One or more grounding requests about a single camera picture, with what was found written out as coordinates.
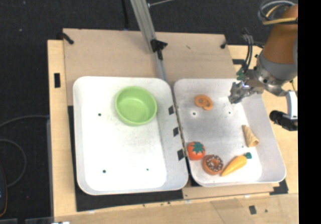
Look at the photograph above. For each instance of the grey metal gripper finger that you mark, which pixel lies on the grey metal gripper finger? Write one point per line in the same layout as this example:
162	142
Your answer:
233	95
244	92

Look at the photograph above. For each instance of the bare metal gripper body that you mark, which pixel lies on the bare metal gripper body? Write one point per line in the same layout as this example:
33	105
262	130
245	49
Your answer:
269	83

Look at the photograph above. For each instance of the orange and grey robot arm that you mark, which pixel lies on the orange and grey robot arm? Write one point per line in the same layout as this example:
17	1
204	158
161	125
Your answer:
281	44

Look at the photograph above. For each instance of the orange pretzel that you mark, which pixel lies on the orange pretzel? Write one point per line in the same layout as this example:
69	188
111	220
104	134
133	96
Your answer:
203	102

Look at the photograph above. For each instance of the white plastic tray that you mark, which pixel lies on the white plastic tray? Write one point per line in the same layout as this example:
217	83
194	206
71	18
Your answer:
220	132
120	147

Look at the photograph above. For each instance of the tan ice cream cone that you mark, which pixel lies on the tan ice cream cone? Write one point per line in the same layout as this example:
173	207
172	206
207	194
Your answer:
249	136

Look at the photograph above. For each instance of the red tomato with green top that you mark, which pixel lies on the red tomato with green top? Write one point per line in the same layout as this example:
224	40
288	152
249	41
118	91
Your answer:
195	151

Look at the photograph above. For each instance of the orange carrot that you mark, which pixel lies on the orange carrot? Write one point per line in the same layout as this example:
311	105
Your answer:
235	165

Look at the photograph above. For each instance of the brown chocolate doughnut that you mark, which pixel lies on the brown chocolate doughnut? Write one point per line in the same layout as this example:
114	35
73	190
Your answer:
213	165

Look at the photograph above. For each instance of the green bowl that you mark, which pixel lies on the green bowl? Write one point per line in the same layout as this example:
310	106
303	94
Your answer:
135	106

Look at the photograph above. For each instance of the brown cardboard board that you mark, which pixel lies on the brown cardboard board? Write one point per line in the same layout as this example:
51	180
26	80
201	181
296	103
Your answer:
105	54

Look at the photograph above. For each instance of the black cylinder on white bracket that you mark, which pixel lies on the black cylinder on white bracket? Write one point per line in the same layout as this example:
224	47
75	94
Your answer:
283	117

